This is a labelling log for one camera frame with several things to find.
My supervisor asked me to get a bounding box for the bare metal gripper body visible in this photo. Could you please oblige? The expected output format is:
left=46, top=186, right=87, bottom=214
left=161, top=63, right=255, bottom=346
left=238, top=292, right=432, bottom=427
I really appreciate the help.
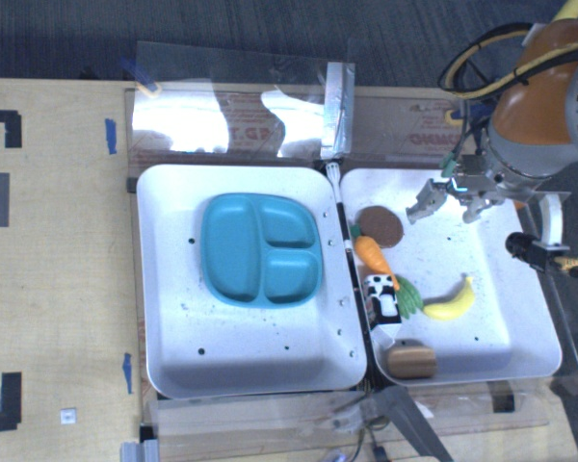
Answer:
left=450, top=153, right=537, bottom=206

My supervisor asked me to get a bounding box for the brown round biscuit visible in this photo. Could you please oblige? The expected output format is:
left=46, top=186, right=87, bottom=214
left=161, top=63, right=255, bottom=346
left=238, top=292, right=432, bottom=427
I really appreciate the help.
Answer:
left=355, top=205, right=406, bottom=249

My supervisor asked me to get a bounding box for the white plastic tray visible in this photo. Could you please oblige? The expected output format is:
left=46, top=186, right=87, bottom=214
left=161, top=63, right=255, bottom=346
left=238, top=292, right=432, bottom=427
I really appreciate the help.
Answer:
left=135, top=163, right=369, bottom=400
left=339, top=167, right=564, bottom=387

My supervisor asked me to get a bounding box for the orange carrot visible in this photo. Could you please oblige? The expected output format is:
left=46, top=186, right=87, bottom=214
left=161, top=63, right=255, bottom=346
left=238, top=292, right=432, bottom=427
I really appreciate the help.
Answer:
left=349, top=223, right=401, bottom=292

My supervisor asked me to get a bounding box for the green leafy vegetable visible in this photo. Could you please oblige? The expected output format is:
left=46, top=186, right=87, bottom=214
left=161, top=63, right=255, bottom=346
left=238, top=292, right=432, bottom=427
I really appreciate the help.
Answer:
left=394, top=274, right=425, bottom=321

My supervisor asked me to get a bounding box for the yellow banana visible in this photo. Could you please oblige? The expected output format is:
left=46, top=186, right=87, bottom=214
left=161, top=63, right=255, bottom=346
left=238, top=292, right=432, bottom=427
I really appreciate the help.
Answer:
left=422, top=273, right=477, bottom=321

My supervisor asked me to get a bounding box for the black and white milk carton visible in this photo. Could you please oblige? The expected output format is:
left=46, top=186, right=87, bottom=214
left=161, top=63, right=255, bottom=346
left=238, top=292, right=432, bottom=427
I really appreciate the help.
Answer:
left=362, top=272, right=403, bottom=328

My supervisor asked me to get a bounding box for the brown bread loaf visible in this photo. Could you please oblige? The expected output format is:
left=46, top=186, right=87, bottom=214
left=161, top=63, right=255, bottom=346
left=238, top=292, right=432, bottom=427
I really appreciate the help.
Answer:
left=385, top=345, right=438, bottom=380

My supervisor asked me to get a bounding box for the blue divided plate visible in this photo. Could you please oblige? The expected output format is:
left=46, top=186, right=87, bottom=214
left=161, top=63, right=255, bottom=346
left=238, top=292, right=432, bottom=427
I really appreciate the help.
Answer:
left=199, top=192, right=325, bottom=309

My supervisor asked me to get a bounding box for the black cylinder on white bracket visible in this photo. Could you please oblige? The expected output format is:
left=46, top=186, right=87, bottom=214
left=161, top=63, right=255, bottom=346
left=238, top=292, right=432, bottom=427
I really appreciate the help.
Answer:
left=504, top=192, right=571, bottom=273

